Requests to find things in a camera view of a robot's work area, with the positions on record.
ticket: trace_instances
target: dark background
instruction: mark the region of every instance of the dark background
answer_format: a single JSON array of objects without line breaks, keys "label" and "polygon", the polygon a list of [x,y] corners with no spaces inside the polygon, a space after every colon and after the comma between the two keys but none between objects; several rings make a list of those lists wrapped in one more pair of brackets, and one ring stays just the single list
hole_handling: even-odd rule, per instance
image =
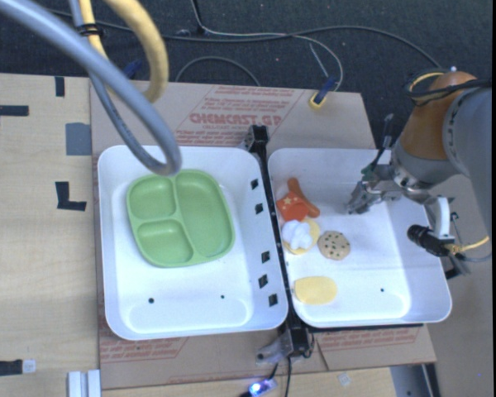
[{"label": "dark background", "polygon": [[[35,0],[67,12],[67,0]],[[169,52],[170,78],[191,60],[219,56],[242,64],[262,86],[320,88],[326,77],[309,42],[298,38],[253,43],[209,42],[229,36],[203,35],[191,0],[140,0],[155,19]],[[412,104],[403,95],[411,75],[439,65],[455,66],[479,78],[492,75],[493,0],[196,0],[202,24],[228,33],[297,32],[336,27],[308,35],[334,52],[343,67],[340,91],[361,93],[377,145],[384,117],[395,115],[397,136]],[[98,21],[123,25],[110,8],[93,0]],[[61,16],[66,22],[68,17]],[[148,79],[138,40],[127,31],[105,28],[103,44],[123,68],[144,60],[137,79]],[[190,34],[208,42],[181,41]],[[313,45],[327,73],[339,76],[337,62]],[[67,56],[23,26],[0,14],[0,73],[86,76]],[[252,85],[234,64],[207,60],[191,65],[180,81]]]}]

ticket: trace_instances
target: yellow tube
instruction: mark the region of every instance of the yellow tube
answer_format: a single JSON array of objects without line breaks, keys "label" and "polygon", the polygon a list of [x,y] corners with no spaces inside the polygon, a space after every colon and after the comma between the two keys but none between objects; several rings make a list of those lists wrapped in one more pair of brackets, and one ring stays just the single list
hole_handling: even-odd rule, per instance
[{"label": "yellow tube", "polygon": [[[133,30],[143,45],[150,67],[150,84],[145,97],[154,102],[161,97],[169,81],[169,60],[165,43],[149,13],[137,0],[103,0]],[[94,23],[90,0],[79,0],[85,23]],[[98,36],[90,36],[90,43],[99,53],[107,57]]]}]

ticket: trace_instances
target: gray hose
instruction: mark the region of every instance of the gray hose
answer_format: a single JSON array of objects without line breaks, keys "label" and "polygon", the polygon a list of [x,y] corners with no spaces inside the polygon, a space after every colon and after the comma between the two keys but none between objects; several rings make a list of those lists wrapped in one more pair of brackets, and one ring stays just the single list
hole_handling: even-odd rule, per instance
[{"label": "gray hose", "polygon": [[[129,83],[125,75],[102,57],[74,30],[32,0],[0,0],[0,13],[17,21],[61,50],[83,66],[90,74],[96,92],[114,126],[136,158],[158,175],[174,175],[182,165],[182,156],[173,133],[150,102]],[[123,122],[110,98],[105,84],[140,118],[163,151],[166,163],[147,153]]]}]

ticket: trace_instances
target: hole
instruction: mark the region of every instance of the hole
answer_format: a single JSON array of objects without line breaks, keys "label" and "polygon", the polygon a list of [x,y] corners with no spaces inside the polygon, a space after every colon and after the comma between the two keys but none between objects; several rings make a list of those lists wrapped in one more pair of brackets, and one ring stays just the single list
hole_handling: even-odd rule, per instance
[{"label": "hole", "polygon": [[274,306],[278,303],[278,295],[277,294],[271,294],[268,297],[268,304],[269,306]]},{"label": "hole", "polygon": [[268,276],[263,275],[259,278],[259,288],[263,288],[265,285],[268,284]]}]

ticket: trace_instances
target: white tray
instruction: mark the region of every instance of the white tray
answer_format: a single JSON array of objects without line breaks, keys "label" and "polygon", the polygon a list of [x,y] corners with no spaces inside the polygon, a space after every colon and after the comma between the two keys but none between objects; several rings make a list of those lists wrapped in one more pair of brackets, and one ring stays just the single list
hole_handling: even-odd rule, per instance
[{"label": "white tray", "polygon": [[[163,159],[158,147],[145,149]],[[129,340],[278,327],[289,306],[259,164],[236,148],[181,151],[182,169],[203,170],[221,186],[235,228],[233,248],[218,260],[182,268],[147,262],[132,235],[126,191],[150,172],[126,146],[106,149],[99,157],[98,182],[108,325]]]},{"label": "white tray", "polygon": [[[342,261],[325,258],[317,246],[301,256],[285,250],[291,288],[295,280],[313,275],[329,276],[338,287],[325,305],[293,297],[298,316],[315,328],[433,323],[451,311],[441,261],[406,235],[413,224],[427,225],[422,206],[402,198],[360,215],[345,210],[360,170],[375,156],[373,150],[282,149],[269,158],[275,200],[289,191],[288,178],[298,178],[305,196],[321,210],[314,219],[321,233],[337,230],[351,244]],[[387,160],[388,152],[381,163]]]}]

